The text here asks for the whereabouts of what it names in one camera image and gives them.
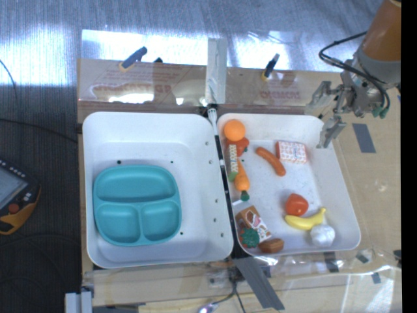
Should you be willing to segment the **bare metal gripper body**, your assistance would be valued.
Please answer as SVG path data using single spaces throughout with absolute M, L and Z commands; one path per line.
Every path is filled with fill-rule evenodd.
M 342 84 L 334 112 L 353 113 L 356 117 L 364 117 L 368 113 L 374 117 L 385 117 L 386 89 L 380 84 L 375 85 L 375 78 L 363 71 L 357 60 L 346 60 L 342 67 Z

